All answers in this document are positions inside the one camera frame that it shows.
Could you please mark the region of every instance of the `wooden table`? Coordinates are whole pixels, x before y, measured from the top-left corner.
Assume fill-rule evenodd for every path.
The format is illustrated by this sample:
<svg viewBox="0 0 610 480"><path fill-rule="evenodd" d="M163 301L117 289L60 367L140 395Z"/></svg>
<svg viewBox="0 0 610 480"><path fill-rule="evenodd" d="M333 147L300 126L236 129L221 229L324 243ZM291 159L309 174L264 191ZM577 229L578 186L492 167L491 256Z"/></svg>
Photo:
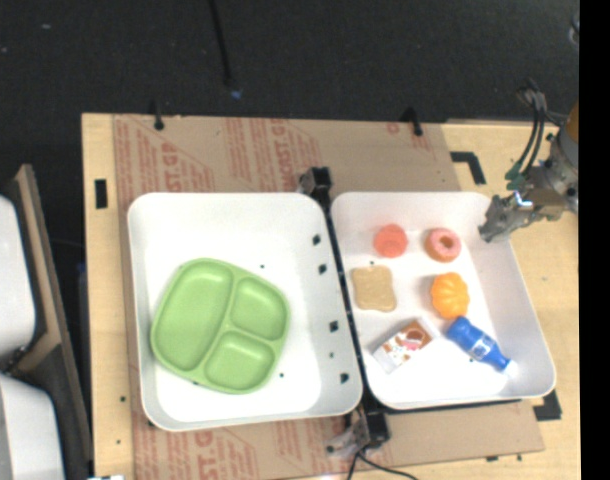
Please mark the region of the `wooden table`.
<svg viewBox="0 0 610 480"><path fill-rule="evenodd" d="M455 165L462 190L487 196L506 194L504 174L522 152L530 125L506 122L450 122L441 125L450 151L473 152L487 180L477 185L464 163ZM95 199L93 165L113 157L112 120L92 115L83 120L86 209ZM92 419L95 473L133 478L129 380L126 374L125 320L118 225L86 211L88 295L92 361ZM580 478L579 270L578 218L566 213L557 222L539 222L512 235L513 248L557 369L560 420L540 423L545 450L495 461L468 460L402 468L420 480L572 479ZM341 480L345 475L326 476ZM379 471L357 472L356 479L385 479Z"/></svg>

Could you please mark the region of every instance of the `toy donut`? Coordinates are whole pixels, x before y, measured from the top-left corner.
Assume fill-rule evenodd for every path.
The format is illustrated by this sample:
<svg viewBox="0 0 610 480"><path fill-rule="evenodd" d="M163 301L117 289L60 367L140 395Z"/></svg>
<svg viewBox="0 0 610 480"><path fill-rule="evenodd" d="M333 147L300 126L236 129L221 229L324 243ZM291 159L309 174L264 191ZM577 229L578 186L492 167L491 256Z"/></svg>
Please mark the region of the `toy donut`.
<svg viewBox="0 0 610 480"><path fill-rule="evenodd" d="M425 238L425 250L432 259L449 263L461 253L461 239L451 229L434 228Z"/></svg>

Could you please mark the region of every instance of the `toy bottle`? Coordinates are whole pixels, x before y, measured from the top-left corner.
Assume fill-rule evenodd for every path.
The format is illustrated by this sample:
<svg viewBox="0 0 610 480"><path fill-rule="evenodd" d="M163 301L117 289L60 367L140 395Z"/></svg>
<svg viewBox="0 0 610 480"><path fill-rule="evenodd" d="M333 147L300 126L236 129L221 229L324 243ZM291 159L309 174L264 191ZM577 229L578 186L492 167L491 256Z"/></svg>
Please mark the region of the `toy bottle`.
<svg viewBox="0 0 610 480"><path fill-rule="evenodd" d="M459 316L446 333L447 337L455 341L473 359L491 364L499 371L504 371L511 360L505 357L494 338L488 336L470 321Z"/></svg>

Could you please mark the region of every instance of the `white container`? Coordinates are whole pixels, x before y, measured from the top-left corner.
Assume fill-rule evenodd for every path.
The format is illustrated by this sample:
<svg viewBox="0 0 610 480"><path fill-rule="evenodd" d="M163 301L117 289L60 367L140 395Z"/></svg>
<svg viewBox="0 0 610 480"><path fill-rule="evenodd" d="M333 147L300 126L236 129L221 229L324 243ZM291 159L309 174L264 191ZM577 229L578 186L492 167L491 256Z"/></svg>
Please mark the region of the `white container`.
<svg viewBox="0 0 610 480"><path fill-rule="evenodd" d="M143 408L170 431L345 414L363 385L325 216L297 193L150 193L128 212ZM176 269L196 258L234 264L286 296L291 322L269 382L226 394L163 367L149 333Z"/></svg>
<svg viewBox="0 0 610 480"><path fill-rule="evenodd" d="M0 195L0 363L34 334L36 311L16 210Z"/></svg>
<svg viewBox="0 0 610 480"><path fill-rule="evenodd" d="M0 480L64 479L50 398L0 374Z"/></svg>
<svg viewBox="0 0 610 480"><path fill-rule="evenodd" d="M392 409L533 398L554 387L554 365L511 244L490 244L479 235L489 203L487 197L467 192L345 193L333 202L331 213L367 383L374 396ZM409 244L402 256L383 258L372 241L382 226L392 223L405 230ZM424 250L425 233L435 227L452 229L461 239L462 252L452 263L434 261ZM398 301L394 311L357 307L350 273L369 265L391 269ZM444 337L451 321L433 309L430 288L436 275L449 271L459 273L468 284L467 317L498 341L515 363L512 371L499 373L487 364L470 361ZM372 353L413 318L428 320L440 336L387 373Z"/></svg>

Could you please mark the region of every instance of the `divided plate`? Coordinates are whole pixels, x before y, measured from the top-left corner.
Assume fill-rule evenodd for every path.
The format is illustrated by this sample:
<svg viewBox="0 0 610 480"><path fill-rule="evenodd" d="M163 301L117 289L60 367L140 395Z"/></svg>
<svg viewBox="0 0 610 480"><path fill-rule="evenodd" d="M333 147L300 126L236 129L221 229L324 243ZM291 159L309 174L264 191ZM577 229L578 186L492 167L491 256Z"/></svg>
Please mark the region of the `divided plate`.
<svg viewBox="0 0 610 480"><path fill-rule="evenodd" d="M249 393L269 380L289 316L281 291L263 278L200 258L182 265L170 283L152 325L152 349L193 382Z"/></svg>

